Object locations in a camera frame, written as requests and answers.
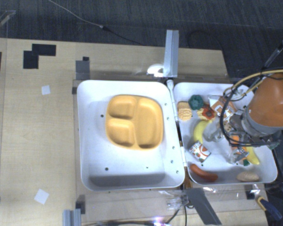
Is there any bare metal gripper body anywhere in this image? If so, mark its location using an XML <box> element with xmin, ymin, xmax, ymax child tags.
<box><xmin>229</xmin><ymin>113</ymin><xmax>252</xmax><ymax>143</ymax></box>

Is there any orange carrot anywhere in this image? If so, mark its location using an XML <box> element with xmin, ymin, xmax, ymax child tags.
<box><xmin>231</xmin><ymin>134</ymin><xmax>247</xmax><ymax>150</ymax></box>

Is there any large orange and white carton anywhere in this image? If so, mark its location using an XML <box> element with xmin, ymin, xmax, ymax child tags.
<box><xmin>208</xmin><ymin>95</ymin><xmax>238</xmax><ymax>119</ymax></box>

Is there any clear plastic bottle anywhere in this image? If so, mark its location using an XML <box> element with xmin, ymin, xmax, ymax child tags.
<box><xmin>202</xmin><ymin>122</ymin><xmax>225</xmax><ymax>143</ymax></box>

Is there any clear bottle with printed label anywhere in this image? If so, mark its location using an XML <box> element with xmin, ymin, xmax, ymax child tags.
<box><xmin>227</xmin><ymin>147</ymin><xmax>250</xmax><ymax>167</ymax></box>

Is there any red and yellow pizza slice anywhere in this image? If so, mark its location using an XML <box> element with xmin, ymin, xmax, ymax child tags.
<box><xmin>197</xmin><ymin>104</ymin><xmax>216</xmax><ymax>121</ymax></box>

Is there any green broccoli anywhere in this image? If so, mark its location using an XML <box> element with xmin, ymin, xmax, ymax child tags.
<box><xmin>188</xmin><ymin>94</ymin><xmax>204</xmax><ymax>111</ymax></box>

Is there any small orange and white carton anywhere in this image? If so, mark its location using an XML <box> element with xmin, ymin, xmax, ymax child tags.
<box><xmin>188</xmin><ymin>141</ymin><xmax>212</xmax><ymax>163</ymax></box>

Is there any white plastic tray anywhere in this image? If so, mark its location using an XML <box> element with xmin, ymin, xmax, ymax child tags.
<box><xmin>173</xmin><ymin>82</ymin><xmax>278</xmax><ymax>186</ymax></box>
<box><xmin>76</xmin><ymin>80</ymin><xmax>186</xmax><ymax>192</ymax></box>

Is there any tan bread roll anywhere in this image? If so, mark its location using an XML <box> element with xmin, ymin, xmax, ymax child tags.
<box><xmin>236</xmin><ymin>171</ymin><xmax>260</xmax><ymax>183</ymax></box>

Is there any yellow corn cob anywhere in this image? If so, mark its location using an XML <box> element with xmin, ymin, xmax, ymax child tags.
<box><xmin>177</xmin><ymin>101</ymin><xmax>193</xmax><ymax>121</ymax></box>

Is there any red sausage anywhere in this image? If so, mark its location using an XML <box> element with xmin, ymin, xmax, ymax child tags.
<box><xmin>190</xmin><ymin>163</ymin><xmax>219</xmax><ymax>182</ymax></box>

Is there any orange divided plate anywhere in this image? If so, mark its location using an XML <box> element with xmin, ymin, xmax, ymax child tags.
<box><xmin>105</xmin><ymin>94</ymin><xmax>165</xmax><ymax>150</ymax></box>

